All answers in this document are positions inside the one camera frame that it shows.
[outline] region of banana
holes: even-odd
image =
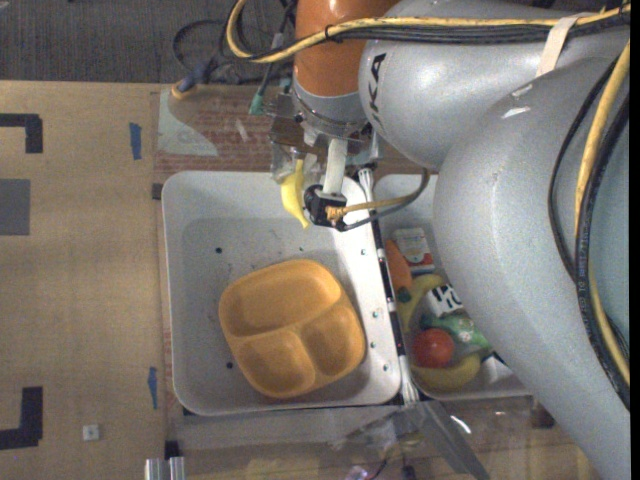
[[[418,387],[430,391],[455,391],[471,382],[480,371],[480,355],[469,354],[455,366],[448,368],[421,368],[411,365]]]
[[[411,289],[409,290],[411,300],[396,303],[396,312],[400,317],[402,332],[405,334],[409,332],[409,322],[411,322],[411,317],[422,297],[424,297],[428,291],[442,286],[444,283],[444,279],[437,274],[424,274],[413,278]]]
[[[302,173],[303,164],[304,160],[298,159],[296,161],[295,171],[289,174],[280,186],[280,194],[282,196],[282,206],[284,206],[284,209],[298,219],[303,229],[307,229],[310,222],[302,212],[302,207],[304,206],[302,203],[302,184],[304,182],[304,174]]]

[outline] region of toy tomato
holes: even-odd
[[[453,357],[455,343],[443,329],[422,331],[413,341],[413,357],[423,368],[444,368]]]

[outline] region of gray square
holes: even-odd
[[[31,180],[0,179],[0,235],[28,235]]]

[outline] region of wire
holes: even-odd
[[[413,193],[407,196],[394,197],[393,199],[385,199],[382,201],[367,201],[366,203],[354,204],[351,206],[327,206],[325,208],[325,211],[327,212],[327,219],[331,221],[338,221],[347,213],[355,212],[358,210],[375,210],[377,208],[384,208],[385,206],[404,204],[407,201],[407,204],[411,204],[418,198],[418,196],[420,196],[424,188],[427,186],[428,182],[429,172],[425,169],[423,170],[423,178],[420,186]]]
[[[282,23],[280,23],[280,27],[278,28],[278,34],[284,34],[284,31],[287,27],[287,21],[292,17],[294,13],[294,9],[296,8],[297,5],[298,5],[298,0],[291,0],[289,3],[286,4],[286,7],[284,9],[284,15],[282,18]],[[258,96],[264,96],[264,93],[267,90],[267,86],[269,85],[269,81],[271,78],[271,73],[273,72],[274,65],[275,65],[274,63],[271,63],[267,66],[267,69],[265,70],[264,77],[262,78],[260,87],[258,87],[258,90],[256,91],[256,94]]]
[[[386,467],[387,467],[387,459],[384,459],[380,464],[380,466],[378,467],[378,470],[372,476],[368,476],[366,480],[375,480],[380,476],[380,473],[382,473],[384,471],[384,468]]]
[[[607,28],[627,25],[629,17],[615,14],[602,20],[574,26],[568,39],[595,34]],[[535,24],[509,26],[456,26],[441,27],[430,25],[380,25],[359,27],[355,30],[340,32],[330,40],[340,42],[343,39],[377,39],[381,41],[401,41],[448,45],[494,45],[546,41],[549,27]]]
[[[226,27],[226,39],[227,44],[231,51],[237,56],[245,60],[249,60],[257,63],[268,63],[274,62],[278,60],[286,59],[306,48],[311,46],[321,44],[327,41],[336,41],[340,40],[341,36],[344,39],[345,35],[349,32],[352,33],[355,30],[365,30],[368,33],[371,33],[372,36],[362,36],[358,38],[369,38],[374,39],[376,37],[373,36],[374,32],[382,32],[381,29],[387,28],[387,34],[389,34],[389,28],[394,28],[400,30],[404,27],[405,34],[396,34],[393,37],[394,40],[418,40],[418,37],[415,34],[415,31],[420,27],[435,27],[439,32],[440,36],[439,40],[444,41],[448,35],[454,36],[456,34],[456,30],[458,33],[461,30],[461,27],[473,27],[476,28],[476,33],[482,29],[482,27],[491,27],[492,33],[495,33],[495,28],[509,28],[509,27],[530,27],[530,26],[539,26],[543,27],[546,32],[550,28],[552,28],[557,22],[557,19],[482,19],[482,18],[434,18],[434,17],[378,17],[378,18],[363,18],[352,21],[347,21],[344,23],[340,23],[337,25],[330,25],[326,27],[324,30],[319,31],[315,34],[302,38],[292,45],[288,47],[271,49],[267,52],[253,54],[249,53],[241,48],[236,43],[234,37],[234,30],[236,26],[236,22],[238,16],[240,15],[242,9],[247,4],[249,0],[237,0],[236,4],[231,9],[229,13],[229,20],[227,22]],[[631,13],[631,4],[625,5],[624,7],[618,9],[612,9],[611,11],[596,14],[592,16],[586,16],[579,18],[576,22],[575,27],[580,28],[585,25],[592,25],[596,23],[602,23],[606,20],[613,19],[613,23],[619,25],[626,21],[626,18]],[[511,41],[519,41],[522,39],[522,30],[519,34],[516,34],[512,37]],[[429,37],[427,35],[421,36],[419,39],[422,41],[427,41]]]
[[[430,179],[430,175],[429,175],[429,171],[427,169],[423,169],[422,170],[422,178],[420,180],[420,186],[416,189],[415,192],[413,192],[412,194],[410,194],[409,196],[405,196],[404,201],[400,204],[398,204],[397,206],[394,206],[393,208],[389,208],[388,210],[385,210],[383,212],[371,212],[371,215],[365,219],[361,219],[357,222],[354,222],[353,224],[347,224],[346,226],[344,226],[344,228],[342,229],[342,231],[351,231],[352,229],[358,228],[360,226],[363,226],[365,224],[369,224],[370,222],[376,221],[376,220],[380,220],[383,217],[386,217],[387,215],[391,215],[392,213],[395,213],[397,211],[402,210],[403,208],[406,208],[407,206],[409,206],[413,201],[415,201],[416,199],[418,199],[418,197],[420,197],[420,195],[422,194],[422,192],[424,192],[424,189],[427,188],[427,185],[429,184],[429,179]]]
[[[596,152],[593,168],[585,186],[576,234],[576,287],[580,311],[592,347],[620,399],[630,410],[629,365],[617,344],[616,336],[602,307],[589,261],[591,223],[598,190],[609,159],[628,120],[629,94],[627,93],[622,107],[602,140],[601,147]]]
[[[286,0],[279,0],[282,3],[283,7],[287,7]],[[229,15],[227,19],[224,21],[216,21],[210,19],[197,20],[187,25],[183,26],[178,32],[174,35],[172,40],[172,51],[175,59],[178,63],[189,73],[188,75],[181,81],[175,84],[176,87],[179,88],[180,92],[186,92],[189,89],[192,89],[198,83],[235,83],[237,85],[246,84],[246,83],[255,83],[261,82],[261,84],[268,84],[273,78],[278,75],[273,75],[273,68],[269,69],[262,77],[253,77],[253,78],[242,78],[237,76],[237,80],[231,82],[229,76],[218,76],[213,77],[213,73],[216,70],[222,70],[222,68],[234,66],[236,64],[237,59],[233,56],[229,56],[225,53],[225,30],[226,24],[229,21]],[[238,39],[244,48],[249,48],[248,40],[244,34],[244,27],[242,26],[242,16],[243,12],[240,12],[236,16],[237,28],[236,32],[238,33]],[[288,15],[289,20],[293,20],[291,14]],[[217,39],[217,50],[210,55],[210,57],[198,63],[195,67],[187,66],[184,62],[184,55],[180,51],[180,43],[191,30],[201,27],[204,25],[221,25],[221,32],[218,35]],[[218,58],[228,59],[226,62],[219,62]]]
[[[629,351],[629,344],[627,343],[626,338],[622,334],[620,328],[616,325],[616,323],[611,319],[611,317],[607,314],[607,320],[609,321],[609,325],[611,326],[611,330],[616,337],[616,341],[620,346],[620,352],[624,356],[625,361],[628,363],[629,358],[631,357],[631,352]]]
[[[602,90],[605,83],[611,76],[611,73],[613,72],[613,68],[616,62],[617,62],[617,59],[614,60],[609,65],[609,67],[606,69],[603,75],[598,79],[595,85],[591,88],[591,90],[589,91],[589,94],[587,94],[586,99],[584,100],[582,106],[580,107],[578,114],[574,118],[573,123],[571,123],[569,132],[567,133],[562,143],[562,146],[560,147],[560,152],[556,157],[556,163],[553,167],[553,172],[551,174],[551,181],[549,182],[549,191],[547,194],[547,209],[549,213],[549,222],[551,224],[551,230],[553,232],[553,237],[556,242],[558,252],[560,253],[562,263],[564,264],[565,269],[571,276],[571,279],[573,279],[574,281],[575,281],[574,262],[569,253],[569,248],[567,247],[567,244],[562,236],[562,232],[560,231],[560,225],[559,225],[558,215],[556,211],[555,197],[554,197],[556,180],[558,178],[558,174],[560,172],[560,166],[562,165],[562,162],[564,160],[567,149],[569,148],[569,145],[573,141],[575,134],[577,133],[580,126],[582,125],[585,117],[587,116],[587,113],[589,112],[589,109],[593,105],[593,102],[596,100],[596,97],[598,96],[598,94],[600,94],[600,91]]]
[[[236,84],[242,85],[247,83],[254,83],[263,80],[264,78],[268,78],[268,81],[271,81],[273,77],[271,77],[271,72],[268,73],[267,76],[261,77],[247,77],[241,76],[238,73],[225,72],[225,68],[231,68],[232,66],[239,66],[238,59],[234,57],[228,57],[229,60],[224,62],[219,62],[219,59],[224,59],[225,56],[220,54],[219,52],[214,53],[206,60],[200,60],[195,66],[191,66],[185,62],[185,54],[182,51],[182,43],[185,41],[189,34],[198,28],[206,27],[206,26],[219,26],[222,32],[222,37],[224,37],[224,26],[225,22],[223,20],[213,20],[213,19],[201,19],[187,23],[182,28],[180,28],[173,36],[171,40],[171,50],[173,53],[173,57],[180,64],[180,66],[187,72],[187,78],[191,80],[192,84],[197,83],[225,83],[225,84]]]
[[[582,207],[582,198],[584,196],[585,186],[593,164],[596,158],[596,154],[599,148],[599,144],[604,132],[604,127],[607,123],[607,117],[611,113],[611,108],[615,103],[620,87],[625,78],[629,74],[631,61],[631,40],[627,43],[624,50],[620,54],[618,61],[609,77],[598,107],[596,109],[596,115],[593,118],[593,124],[589,130],[587,136],[587,142],[584,146],[584,154],[582,156],[582,162],[580,164],[580,170],[578,172],[578,183],[576,185],[576,198],[575,198],[575,215],[576,215],[576,230],[578,227],[578,216],[580,215]]]

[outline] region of orange divided plate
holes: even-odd
[[[223,292],[220,325],[249,383],[272,398],[309,393],[353,371],[365,336],[344,288],[324,265],[291,260]]]

